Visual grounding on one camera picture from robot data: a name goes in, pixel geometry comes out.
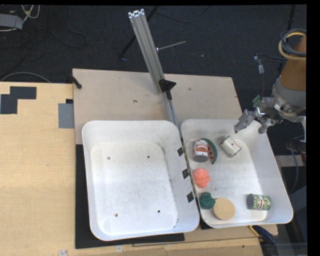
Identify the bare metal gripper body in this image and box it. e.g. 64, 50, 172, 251
254, 96, 301, 124

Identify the white and gold can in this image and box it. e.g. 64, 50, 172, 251
219, 135, 243, 159

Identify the green and red watermelon slice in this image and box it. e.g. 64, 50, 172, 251
201, 138, 218, 165

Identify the red and white can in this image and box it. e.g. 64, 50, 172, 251
192, 139, 210, 163

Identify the white plastic tray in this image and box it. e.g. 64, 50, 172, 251
180, 118, 294, 229
81, 119, 201, 242

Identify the pink toy cupcake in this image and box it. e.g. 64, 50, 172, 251
192, 167, 211, 189

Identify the green and red can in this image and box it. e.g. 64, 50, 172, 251
246, 193, 272, 212

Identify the dark green ribbed toy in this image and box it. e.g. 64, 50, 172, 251
198, 192, 216, 210

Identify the tan round biscuit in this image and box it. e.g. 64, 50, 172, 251
212, 197, 236, 221

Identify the pale brown flat board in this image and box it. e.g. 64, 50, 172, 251
72, 68, 279, 244

